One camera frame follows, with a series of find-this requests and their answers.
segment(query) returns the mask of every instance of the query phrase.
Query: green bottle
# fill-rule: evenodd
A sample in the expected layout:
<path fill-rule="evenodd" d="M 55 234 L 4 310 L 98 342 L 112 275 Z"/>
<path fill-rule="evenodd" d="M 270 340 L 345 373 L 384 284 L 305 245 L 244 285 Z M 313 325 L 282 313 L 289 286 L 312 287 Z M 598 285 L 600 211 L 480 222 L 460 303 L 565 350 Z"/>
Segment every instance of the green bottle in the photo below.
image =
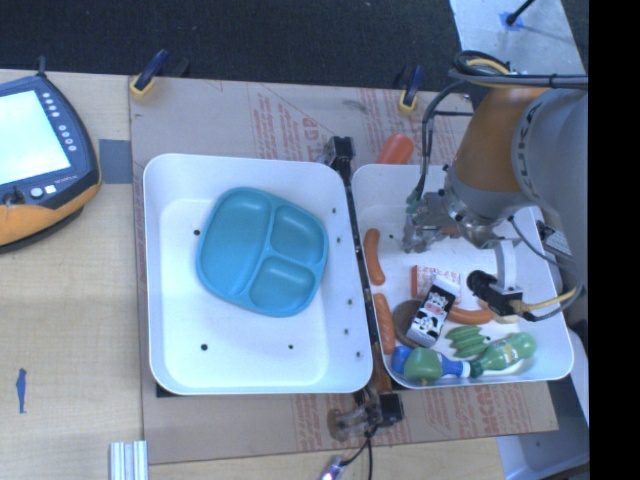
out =
<path fill-rule="evenodd" d="M 471 377 L 479 377 L 487 370 L 504 370 L 521 359 L 531 357 L 536 342 L 528 332 L 518 332 L 490 343 L 482 355 L 471 361 Z"/>

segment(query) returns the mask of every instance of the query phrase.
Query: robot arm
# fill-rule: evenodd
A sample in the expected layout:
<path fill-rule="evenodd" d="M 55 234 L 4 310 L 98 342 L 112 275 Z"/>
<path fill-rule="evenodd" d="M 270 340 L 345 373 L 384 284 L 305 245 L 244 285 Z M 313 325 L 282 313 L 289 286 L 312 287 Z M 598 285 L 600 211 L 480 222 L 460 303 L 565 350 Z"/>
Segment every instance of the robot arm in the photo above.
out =
<path fill-rule="evenodd" d="M 444 186 L 419 196 L 407 211 L 403 248 L 424 251 L 436 240 L 464 237 L 509 261 L 494 228 L 520 208 L 539 206 L 561 222 L 576 270 L 587 286 L 588 92 L 579 88 L 494 85 L 474 113 Z M 485 276 L 467 284 L 505 315 L 512 294 L 481 296 Z M 494 288 L 504 291 L 504 279 Z"/>

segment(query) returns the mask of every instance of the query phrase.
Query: black floor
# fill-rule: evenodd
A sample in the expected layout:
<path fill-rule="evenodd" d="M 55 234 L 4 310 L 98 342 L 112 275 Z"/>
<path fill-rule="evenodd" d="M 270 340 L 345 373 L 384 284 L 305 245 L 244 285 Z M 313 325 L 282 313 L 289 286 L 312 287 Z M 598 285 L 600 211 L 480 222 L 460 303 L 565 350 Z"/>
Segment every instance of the black floor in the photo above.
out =
<path fill-rule="evenodd" d="M 585 70 L 589 0 L 561 0 Z M 449 0 L 0 0 L 0 69 L 135 74 L 161 48 L 192 78 L 424 90 L 459 51 Z"/>

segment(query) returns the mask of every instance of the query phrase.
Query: red object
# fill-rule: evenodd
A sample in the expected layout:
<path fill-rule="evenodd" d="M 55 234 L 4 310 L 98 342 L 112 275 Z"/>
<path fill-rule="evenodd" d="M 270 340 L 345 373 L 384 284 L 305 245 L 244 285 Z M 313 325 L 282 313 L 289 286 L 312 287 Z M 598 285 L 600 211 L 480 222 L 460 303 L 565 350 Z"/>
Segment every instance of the red object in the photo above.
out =
<path fill-rule="evenodd" d="M 382 151 L 376 160 L 377 164 L 405 164 L 413 153 L 413 141 L 404 133 L 392 133 L 387 137 Z"/>

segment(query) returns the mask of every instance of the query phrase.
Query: screen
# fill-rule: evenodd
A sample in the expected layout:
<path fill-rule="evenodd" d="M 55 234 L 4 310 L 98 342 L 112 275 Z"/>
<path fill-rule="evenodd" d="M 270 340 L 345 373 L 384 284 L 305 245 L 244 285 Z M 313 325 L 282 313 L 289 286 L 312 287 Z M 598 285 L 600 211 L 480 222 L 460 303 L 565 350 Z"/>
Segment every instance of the screen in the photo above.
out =
<path fill-rule="evenodd" d="M 0 97 L 0 185 L 68 167 L 35 91 Z"/>

